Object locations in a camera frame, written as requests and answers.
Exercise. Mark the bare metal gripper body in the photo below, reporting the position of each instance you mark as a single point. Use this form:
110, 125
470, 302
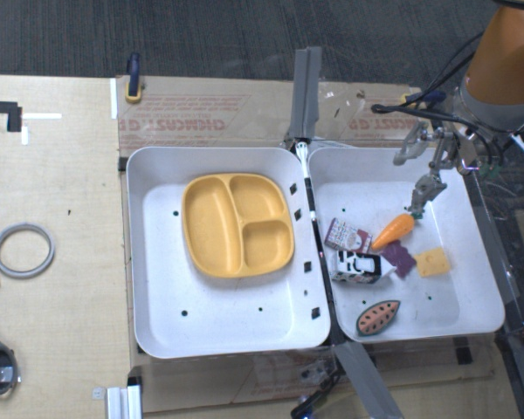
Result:
449, 146

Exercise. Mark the pink and white small carton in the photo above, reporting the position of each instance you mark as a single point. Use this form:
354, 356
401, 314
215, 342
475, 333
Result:
347, 235

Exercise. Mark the orange carrot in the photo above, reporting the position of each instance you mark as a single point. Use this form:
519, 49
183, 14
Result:
393, 230

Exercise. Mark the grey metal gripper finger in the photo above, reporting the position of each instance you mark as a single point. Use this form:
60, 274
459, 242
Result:
437, 187
420, 199

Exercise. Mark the watermelon slice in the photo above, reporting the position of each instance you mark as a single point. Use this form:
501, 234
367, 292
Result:
377, 318

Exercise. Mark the yellow cheese slice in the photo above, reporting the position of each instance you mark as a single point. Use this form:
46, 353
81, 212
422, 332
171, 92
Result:
432, 263

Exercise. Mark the yellow divided plate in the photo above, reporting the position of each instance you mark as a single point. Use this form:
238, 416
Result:
209, 225

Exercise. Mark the purple flat toy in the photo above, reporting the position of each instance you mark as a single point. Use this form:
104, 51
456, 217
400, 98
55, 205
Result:
399, 258

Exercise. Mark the white plastic tray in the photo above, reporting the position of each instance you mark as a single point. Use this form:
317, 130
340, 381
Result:
436, 312
227, 317

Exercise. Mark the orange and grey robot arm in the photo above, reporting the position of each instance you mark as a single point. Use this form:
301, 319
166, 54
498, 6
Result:
502, 59

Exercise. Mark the brown cardboard board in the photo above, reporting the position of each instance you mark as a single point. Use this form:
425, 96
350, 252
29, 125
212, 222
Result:
209, 120

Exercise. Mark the black and white milk carton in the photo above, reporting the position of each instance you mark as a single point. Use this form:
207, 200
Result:
358, 268

